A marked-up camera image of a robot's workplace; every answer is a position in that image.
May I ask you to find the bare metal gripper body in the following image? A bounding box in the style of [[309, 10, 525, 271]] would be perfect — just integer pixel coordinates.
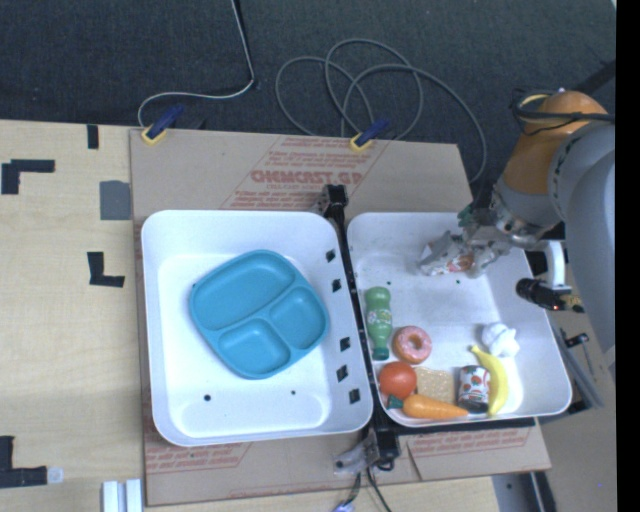
[[461, 192, 545, 252]]

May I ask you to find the white and red packet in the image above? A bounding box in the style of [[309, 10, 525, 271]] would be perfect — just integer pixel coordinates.
[[421, 251, 477, 278]]

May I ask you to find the white plastic tray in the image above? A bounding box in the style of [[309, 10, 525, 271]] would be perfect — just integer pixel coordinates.
[[140, 209, 375, 448], [345, 211, 574, 428]]

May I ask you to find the white lumpy toy food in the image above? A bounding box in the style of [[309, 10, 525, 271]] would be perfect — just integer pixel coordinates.
[[480, 322, 521, 359]]

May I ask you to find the thin black rod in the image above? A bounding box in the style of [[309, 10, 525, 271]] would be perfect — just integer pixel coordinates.
[[327, 212, 384, 435]]

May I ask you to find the green plastic bottle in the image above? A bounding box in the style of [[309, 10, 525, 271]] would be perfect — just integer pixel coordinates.
[[362, 285, 393, 362]]

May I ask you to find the pink doughnut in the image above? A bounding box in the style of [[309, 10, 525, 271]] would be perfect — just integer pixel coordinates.
[[391, 324, 434, 365]]

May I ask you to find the yellow banana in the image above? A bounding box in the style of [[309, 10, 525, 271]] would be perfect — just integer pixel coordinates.
[[469, 344, 510, 418]]

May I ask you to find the white can with red print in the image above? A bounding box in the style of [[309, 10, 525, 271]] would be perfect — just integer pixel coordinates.
[[456, 364, 492, 414]]

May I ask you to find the tan bread slice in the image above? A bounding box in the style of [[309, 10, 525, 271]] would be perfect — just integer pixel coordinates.
[[414, 365, 458, 404]]

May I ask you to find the red tomato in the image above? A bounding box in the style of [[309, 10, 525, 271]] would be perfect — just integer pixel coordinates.
[[377, 360, 419, 400]]

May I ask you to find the orange carrot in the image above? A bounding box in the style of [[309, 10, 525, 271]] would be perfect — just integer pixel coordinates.
[[385, 393, 471, 421]]

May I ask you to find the blue divided plate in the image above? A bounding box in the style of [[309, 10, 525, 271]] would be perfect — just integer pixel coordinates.
[[188, 248, 330, 381]]

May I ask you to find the brown cardboard board, red print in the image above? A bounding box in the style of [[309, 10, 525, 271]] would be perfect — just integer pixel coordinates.
[[128, 127, 553, 507]]

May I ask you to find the black cylinder on white bracket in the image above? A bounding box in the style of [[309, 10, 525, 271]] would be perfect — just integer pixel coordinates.
[[515, 239, 574, 309]]

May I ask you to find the black block with wires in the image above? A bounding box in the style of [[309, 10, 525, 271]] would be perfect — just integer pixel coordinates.
[[374, 428, 402, 462], [321, 183, 349, 219]]

